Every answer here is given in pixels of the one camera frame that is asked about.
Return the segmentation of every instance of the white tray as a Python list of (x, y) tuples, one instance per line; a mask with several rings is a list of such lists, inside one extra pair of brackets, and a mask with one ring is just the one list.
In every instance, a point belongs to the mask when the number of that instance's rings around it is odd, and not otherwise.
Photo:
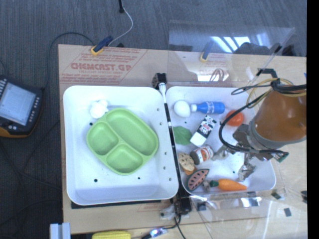
[[(108, 108), (127, 108), (159, 138), (155, 155), (131, 175), (105, 166), (86, 144), (91, 104), (107, 100)], [(63, 95), (66, 181), (69, 198), (78, 205), (162, 200), (173, 197), (178, 179), (161, 94), (147, 87), (73, 86)]]
[[(201, 121), (205, 117), (203, 113), (195, 112), (192, 113), (188, 118), (182, 118), (175, 114), (173, 110), (173, 105), (178, 100), (185, 100), (189, 104), (200, 104), (205, 101), (214, 101), (214, 102), (223, 102), (225, 104), (225, 112), (220, 115), (210, 115), (213, 119), (217, 121), (214, 129), (209, 135), (205, 144), (212, 146), (214, 152), (216, 152), (221, 146), (222, 143), (219, 140), (218, 131), (220, 128), (220, 122), (223, 122), (227, 113), (230, 110), (236, 110), (241, 108), (246, 104), (248, 95), (247, 93), (241, 93), (238, 95), (231, 95), (231, 92), (235, 90), (233, 88), (211, 88), (211, 87), (171, 87), (166, 93), (167, 105), (169, 108), (169, 114), (171, 119), (172, 126), (183, 126), (194, 133)], [(253, 109), (245, 109), (244, 114), (244, 123), (248, 124), (249, 121), (254, 117)], [(232, 137), (233, 132), (236, 130), (236, 127), (226, 125), (223, 130), (223, 137), (230, 144), (236, 144), (236, 140)], [(177, 154), (179, 152), (190, 153), (192, 150), (197, 147), (190, 143), (189, 145), (176, 144)], [(205, 161), (196, 167), (198, 169), (208, 168), (209, 173), (207, 175), (207, 180), (218, 180), (221, 178), (227, 178), (232, 180), (238, 179), (238, 170), (242, 166), (244, 161), (243, 153), (230, 154), (224, 160), (208, 160)], [(252, 173), (242, 184), (248, 187), (247, 191), (263, 191), (270, 190), (275, 186), (276, 176), (271, 165), (271, 162), (260, 161), (257, 158), (254, 158), (251, 163), (256, 165), (256, 170)], [(187, 179), (188, 176), (181, 170), (181, 179), (184, 188), (187, 190)], [(210, 192), (206, 192), (204, 187), (199, 186), (192, 192), (189, 192), (192, 195), (209, 195), (209, 194), (221, 194), (225, 191), (221, 191), (217, 187), (210, 188)]]

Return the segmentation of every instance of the tomato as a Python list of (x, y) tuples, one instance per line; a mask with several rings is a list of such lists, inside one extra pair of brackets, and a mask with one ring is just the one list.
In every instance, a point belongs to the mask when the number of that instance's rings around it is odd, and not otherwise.
[[(235, 110), (231, 110), (227, 115), (226, 118), (228, 118), (231, 114), (233, 114)], [(234, 117), (232, 117), (227, 124), (230, 126), (240, 126), (244, 121), (244, 115), (242, 113), (236, 114)]]

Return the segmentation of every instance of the orange carrot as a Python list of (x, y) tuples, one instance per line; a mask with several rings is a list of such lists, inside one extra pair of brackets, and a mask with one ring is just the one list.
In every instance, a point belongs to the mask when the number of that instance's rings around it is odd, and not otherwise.
[(209, 185), (211, 187), (219, 187), (221, 190), (225, 190), (225, 191), (236, 191), (236, 190), (247, 189), (245, 185), (230, 179), (219, 179), (218, 181), (210, 181)]

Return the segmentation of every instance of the water bottle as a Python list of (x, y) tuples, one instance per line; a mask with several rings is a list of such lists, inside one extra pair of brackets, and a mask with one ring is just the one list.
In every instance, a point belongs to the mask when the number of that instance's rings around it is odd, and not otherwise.
[(204, 102), (190, 105), (190, 110), (204, 114), (222, 114), (225, 111), (225, 105), (222, 102)]

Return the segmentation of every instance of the device screen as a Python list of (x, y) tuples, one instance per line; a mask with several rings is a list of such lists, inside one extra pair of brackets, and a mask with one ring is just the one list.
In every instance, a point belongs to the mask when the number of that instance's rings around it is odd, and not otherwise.
[(0, 100), (0, 116), (26, 125), (36, 94), (8, 83)]

